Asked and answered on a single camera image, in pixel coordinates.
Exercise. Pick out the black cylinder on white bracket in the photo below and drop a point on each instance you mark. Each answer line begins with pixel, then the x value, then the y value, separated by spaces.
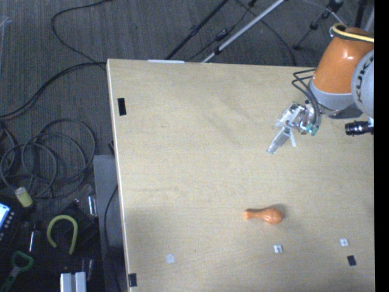
pixel 356 128

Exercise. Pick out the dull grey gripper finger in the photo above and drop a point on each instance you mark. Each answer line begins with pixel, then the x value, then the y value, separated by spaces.
pixel 293 139
pixel 279 140

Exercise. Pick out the silver stand pole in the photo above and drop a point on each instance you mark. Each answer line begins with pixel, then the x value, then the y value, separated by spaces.
pixel 258 18

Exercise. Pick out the orange toy chicken drumstick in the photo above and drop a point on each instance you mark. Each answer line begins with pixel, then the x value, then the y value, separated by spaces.
pixel 269 215

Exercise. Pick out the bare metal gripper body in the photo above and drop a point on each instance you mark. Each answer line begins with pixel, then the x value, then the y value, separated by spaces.
pixel 299 116

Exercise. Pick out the grey and black tripod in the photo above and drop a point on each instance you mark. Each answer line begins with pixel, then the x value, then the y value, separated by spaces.
pixel 331 6

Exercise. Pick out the black stand pole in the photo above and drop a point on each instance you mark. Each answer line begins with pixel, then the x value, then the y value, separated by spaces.
pixel 209 15

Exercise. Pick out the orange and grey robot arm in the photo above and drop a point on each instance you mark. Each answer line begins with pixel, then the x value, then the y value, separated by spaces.
pixel 335 62

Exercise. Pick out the small pale yellow bottle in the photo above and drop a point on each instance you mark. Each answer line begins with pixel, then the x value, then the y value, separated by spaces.
pixel 23 197

